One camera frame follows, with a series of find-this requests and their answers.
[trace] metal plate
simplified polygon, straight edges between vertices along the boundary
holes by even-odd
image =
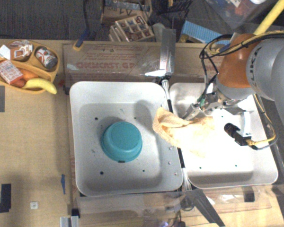
[[[191,103],[197,102],[203,90],[203,83],[173,84],[170,87],[170,97],[174,113],[179,117],[185,115],[186,109]],[[253,111],[250,114],[252,139],[266,139],[253,97],[248,97],[238,106],[246,111]],[[224,109],[215,110],[212,116],[215,135],[205,137],[200,148],[205,155],[200,157],[183,150],[189,181],[202,189],[274,183],[278,171],[271,149],[255,151],[247,146],[239,146],[224,131],[228,122],[240,127],[240,116],[234,116]]]
[[[76,184],[86,196],[165,192],[183,181],[178,151],[152,129],[164,90],[155,83],[78,82],[71,87]],[[101,149],[104,130],[118,121],[134,124],[142,135],[140,155],[118,163]]]

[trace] banana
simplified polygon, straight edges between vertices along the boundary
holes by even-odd
[[[52,94],[57,94],[57,89],[55,85],[43,78],[34,78],[30,79],[26,82],[26,84],[22,87],[23,89],[29,89],[29,88],[42,88]]]

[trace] towel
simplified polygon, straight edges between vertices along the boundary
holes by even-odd
[[[187,121],[160,107],[152,124],[153,130],[171,145],[199,157],[209,151],[208,137],[217,137],[212,117]]]

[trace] yellow pole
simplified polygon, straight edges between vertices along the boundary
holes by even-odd
[[[275,4],[275,6],[271,9],[271,11],[267,14],[267,16],[259,25],[259,27],[255,30],[254,34],[259,35],[265,33],[266,30],[272,25],[272,23],[282,13],[283,10],[284,10],[284,0],[279,0]]]

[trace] can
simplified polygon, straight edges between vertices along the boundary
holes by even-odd
[[[46,47],[39,48],[35,56],[47,69],[53,68],[58,62],[58,58]]]

